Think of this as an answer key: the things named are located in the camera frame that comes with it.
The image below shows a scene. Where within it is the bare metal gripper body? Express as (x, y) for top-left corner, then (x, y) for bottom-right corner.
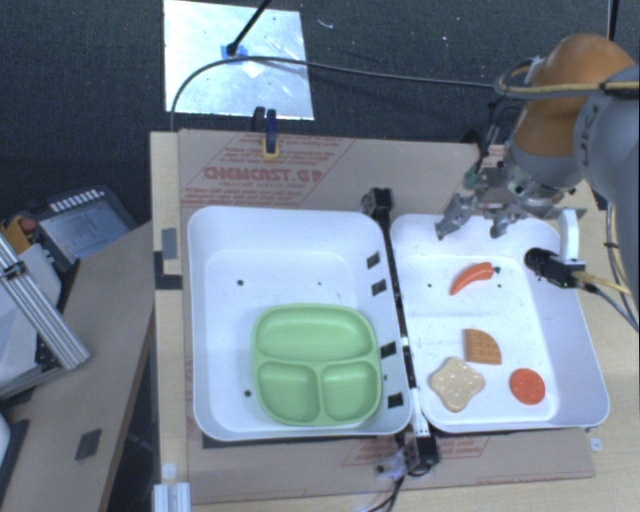
(469, 166), (565, 218)

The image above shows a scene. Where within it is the orange carrot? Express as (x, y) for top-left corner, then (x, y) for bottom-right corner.
(448, 261), (501, 297)

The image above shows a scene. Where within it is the thin black and white rod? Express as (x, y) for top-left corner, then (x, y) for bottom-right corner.
(377, 212), (430, 435)

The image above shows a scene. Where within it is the brown waffle piece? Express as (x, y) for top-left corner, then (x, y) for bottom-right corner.
(462, 328), (503, 366)

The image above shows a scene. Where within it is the brown cardboard board red print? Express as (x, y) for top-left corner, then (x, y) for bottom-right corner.
(177, 128), (597, 505)

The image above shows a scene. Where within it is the white plastic tray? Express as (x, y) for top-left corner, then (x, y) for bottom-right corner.
(187, 205), (414, 443)
(388, 213), (611, 435)

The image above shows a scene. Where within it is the red round slice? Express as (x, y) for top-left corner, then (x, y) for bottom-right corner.
(508, 368), (547, 406)

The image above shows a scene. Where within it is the beige bread slice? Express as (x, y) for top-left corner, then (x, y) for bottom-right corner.
(428, 356), (487, 414)

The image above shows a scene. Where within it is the green divided plate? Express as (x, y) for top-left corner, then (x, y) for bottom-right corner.
(250, 303), (384, 428)

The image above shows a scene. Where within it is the black cylinder on white bracket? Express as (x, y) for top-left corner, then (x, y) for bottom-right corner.
(523, 208), (587, 290)

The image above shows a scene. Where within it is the black block with thin wires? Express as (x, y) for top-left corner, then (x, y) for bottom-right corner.
(402, 430), (442, 471)
(360, 187), (395, 217)

